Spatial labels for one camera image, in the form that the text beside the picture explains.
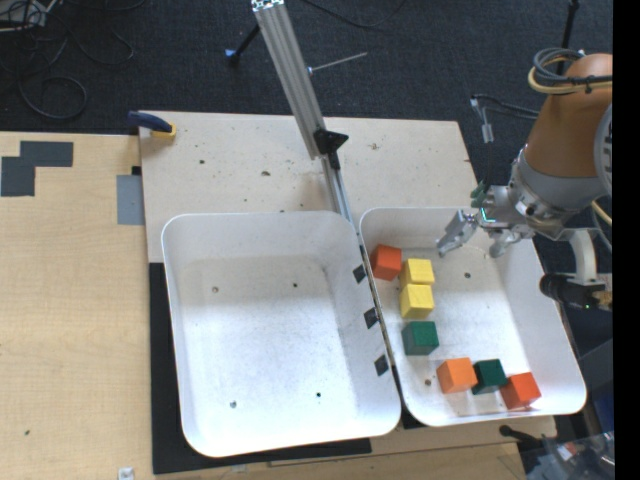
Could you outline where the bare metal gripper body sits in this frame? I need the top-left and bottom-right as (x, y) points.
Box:
(478, 183), (569, 242)

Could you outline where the yellow cube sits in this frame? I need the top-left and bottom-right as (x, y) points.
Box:
(398, 283), (435, 320)
(399, 257), (436, 290)

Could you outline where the white plastic tray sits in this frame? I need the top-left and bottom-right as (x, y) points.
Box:
(160, 210), (403, 459)
(358, 205), (588, 428)

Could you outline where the red cube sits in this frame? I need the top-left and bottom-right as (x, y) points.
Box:
(369, 243), (403, 282)
(499, 371), (543, 411)

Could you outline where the green cube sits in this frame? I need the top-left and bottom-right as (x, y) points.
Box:
(471, 358), (509, 396)
(400, 320), (441, 357)

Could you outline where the orange cube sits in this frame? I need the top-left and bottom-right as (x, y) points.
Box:
(435, 357), (479, 395)

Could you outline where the pale wood board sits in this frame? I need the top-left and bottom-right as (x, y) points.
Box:
(137, 111), (559, 469)

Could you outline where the black cylinder on white bracket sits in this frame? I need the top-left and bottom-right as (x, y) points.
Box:
(538, 227), (614, 313)

